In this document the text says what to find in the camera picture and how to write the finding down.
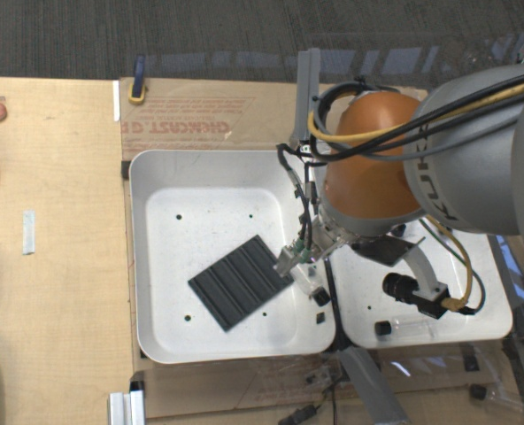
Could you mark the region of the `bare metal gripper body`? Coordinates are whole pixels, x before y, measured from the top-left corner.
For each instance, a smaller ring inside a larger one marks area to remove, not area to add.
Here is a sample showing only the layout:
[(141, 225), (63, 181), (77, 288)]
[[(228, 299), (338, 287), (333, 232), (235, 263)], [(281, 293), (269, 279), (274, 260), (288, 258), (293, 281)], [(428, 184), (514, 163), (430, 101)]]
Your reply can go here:
[(359, 235), (339, 227), (332, 220), (315, 217), (312, 221), (311, 259), (324, 259), (346, 244), (357, 242)]

